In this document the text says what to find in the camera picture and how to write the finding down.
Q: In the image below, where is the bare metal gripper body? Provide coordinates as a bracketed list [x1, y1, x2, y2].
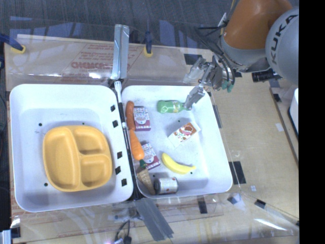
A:
[198, 59, 235, 92]

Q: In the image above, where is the pink and white carton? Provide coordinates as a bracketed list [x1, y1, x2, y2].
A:
[141, 142, 161, 171]
[133, 106, 152, 132]

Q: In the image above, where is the tan ice cream cone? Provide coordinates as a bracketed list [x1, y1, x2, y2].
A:
[137, 168, 156, 196]

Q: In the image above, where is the small white and red can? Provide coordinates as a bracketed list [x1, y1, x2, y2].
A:
[153, 176, 179, 195]

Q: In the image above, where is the yellow banana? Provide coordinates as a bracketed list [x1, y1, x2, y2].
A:
[161, 152, 197, 175]

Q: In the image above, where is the white plastic tray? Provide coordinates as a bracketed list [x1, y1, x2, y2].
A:
[9, 83, 135, 213]
[121, 85, 234, 200]

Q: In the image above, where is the green bottle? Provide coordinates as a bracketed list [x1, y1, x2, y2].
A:
[156, 100, 192, 114]

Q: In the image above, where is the orange sausage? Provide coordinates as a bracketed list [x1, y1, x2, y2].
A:
[125, 100, 136, 132]

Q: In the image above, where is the brown cardboard board red print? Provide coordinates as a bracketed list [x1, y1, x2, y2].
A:
[4, 34, 225, 243]

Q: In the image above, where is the black cylinder on white bracket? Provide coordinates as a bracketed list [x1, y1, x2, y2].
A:
[251, 69, 284, 83]

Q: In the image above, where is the yellow divided plate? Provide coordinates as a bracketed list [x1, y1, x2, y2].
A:
[42, 125, 113, 193]

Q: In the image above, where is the white and orange carton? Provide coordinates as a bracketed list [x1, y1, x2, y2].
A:
[167, 121, 202, 148]

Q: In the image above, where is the orange carrot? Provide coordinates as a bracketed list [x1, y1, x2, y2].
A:
[128, 129, 148, 169]

